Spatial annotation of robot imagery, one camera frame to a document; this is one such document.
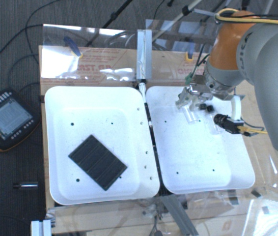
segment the black rectangular object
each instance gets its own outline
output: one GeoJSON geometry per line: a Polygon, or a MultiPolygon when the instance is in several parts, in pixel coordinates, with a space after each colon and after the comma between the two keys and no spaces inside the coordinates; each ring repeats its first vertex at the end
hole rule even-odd
{"type": "Polygon", "coordinates": [[[127,166],[93,135],[90,135],[71,152],[69,158],[105,191],[127,169],[127,166]]]}

